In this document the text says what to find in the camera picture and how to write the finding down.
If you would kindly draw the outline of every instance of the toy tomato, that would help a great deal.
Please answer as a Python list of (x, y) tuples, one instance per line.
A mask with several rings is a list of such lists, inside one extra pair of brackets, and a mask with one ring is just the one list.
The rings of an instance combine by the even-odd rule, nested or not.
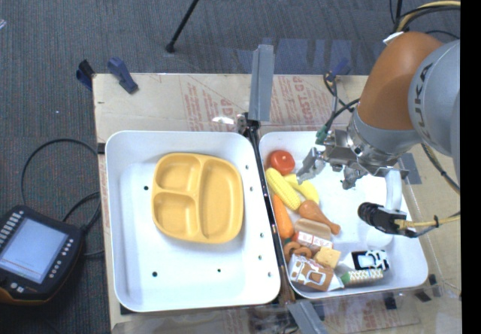
[(292, 172), (295, 167), (294, 157), (286, 150), (275, 150), (270, 157), (271, 167), (280, 172), (281, 175), (287, 175)]

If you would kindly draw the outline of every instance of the gray carpet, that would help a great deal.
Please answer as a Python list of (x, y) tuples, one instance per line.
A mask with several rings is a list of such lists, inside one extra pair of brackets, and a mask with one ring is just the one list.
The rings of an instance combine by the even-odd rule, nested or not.
[[(439, 0), (403, 0), (402, 13)], [(192, 0), (0, 0), (0, 212), (25, 203), (63, 218), (98, 191), (92, 93), (76, 79), (87, 59), (107, 73), (112, 56), (130, 72), (247, 73), (259, 44), (273, 44), (276, 74), (323, 74), (342, 59), (369, 74), (394, 27), (398, 0), (200, 0), (175, 43)], [(410, 30), (460, 37), (460, 11), (426, 14)], [(81, 225), (97, 199), (68, 221)], [(103, 245), (97, 220), (87, 250)], [(104, 257), (82, 260), (54, 300), (37, 308), (0, 305), (0, 332), (95, 334), (110, 330)]]

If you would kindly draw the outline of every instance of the yellow cable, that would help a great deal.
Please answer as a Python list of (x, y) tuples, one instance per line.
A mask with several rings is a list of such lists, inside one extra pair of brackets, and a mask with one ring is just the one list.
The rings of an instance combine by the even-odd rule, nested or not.
[[(454, 1), (454, 0), (446, 0), (446, 1), (434, 1), (434, 2), (429, 2), (427, 4), (421, 5), (419, 8), (430, 8), (430, 7), (436, 7), (436, 6), (461, 6), (460, 1)], [(399, 23), (398, 27), (396, 28), (395, 32), (399, 32), (401, 28), (404, 27), (404, 24), (409, 21), (409, 19), (413, 16), (416, 16), (418, 12), (412, 12), (411, 14), (406, 15), (403, 20)]]
[(396, 223), (399, 226), (399, 229), (407, 229), (410, 227), (436, 226), (437, 224), (440, 226), (441, 224), (454, 222), (460, 219), (461, 219), (461, 215), (456, 215), (455, 217), (447, 217), (444, 219), (439, 219), (437, 222), (436, 220), (431, 220), (429, 222), (413, 222), (411, 220), (396, 219), (394, 223)]

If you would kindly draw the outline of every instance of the toy carrot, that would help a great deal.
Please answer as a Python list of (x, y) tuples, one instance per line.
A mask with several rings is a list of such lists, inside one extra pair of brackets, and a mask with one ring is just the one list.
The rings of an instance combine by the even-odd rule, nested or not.
[(272, 208), (276, 217), (277, 231), (282, 240), (294, 235), (294, 226), (286, 206), (277, 194), (272, 196)]

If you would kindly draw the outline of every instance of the yellow plate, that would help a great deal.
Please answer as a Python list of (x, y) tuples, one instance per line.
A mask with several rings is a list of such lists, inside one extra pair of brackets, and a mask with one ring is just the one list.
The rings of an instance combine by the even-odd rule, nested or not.
[(241, 230), (244, 190), (227, 160), (200, 153), (169, 153), (156, 165), (152, 217), (166, 235), (224, 243)]

